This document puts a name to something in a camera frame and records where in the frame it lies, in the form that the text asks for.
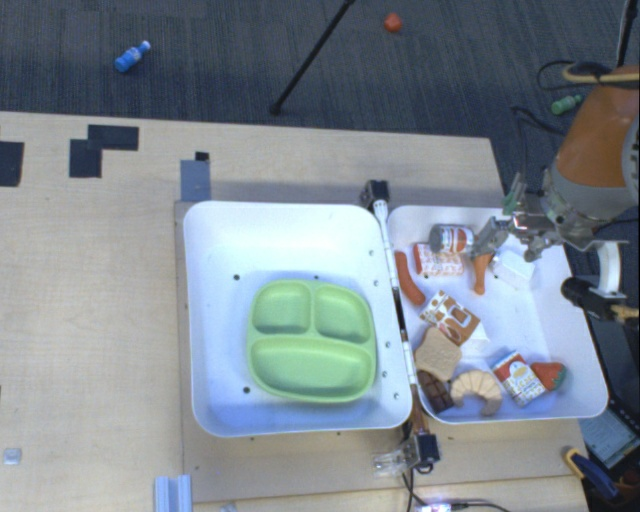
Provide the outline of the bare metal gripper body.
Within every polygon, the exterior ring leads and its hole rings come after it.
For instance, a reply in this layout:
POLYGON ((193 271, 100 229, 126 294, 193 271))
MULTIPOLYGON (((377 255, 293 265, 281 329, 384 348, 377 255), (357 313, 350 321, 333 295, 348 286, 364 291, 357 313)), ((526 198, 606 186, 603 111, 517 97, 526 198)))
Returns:
POLYGON ((511 216, 510 232, 523 244, 528 235, 553 234, 557 245, 569 244, 574 249, 589 249, 598 221, 577 212, 574 208, 549 202, 547 197, 524 195, 507 208, 511 216))

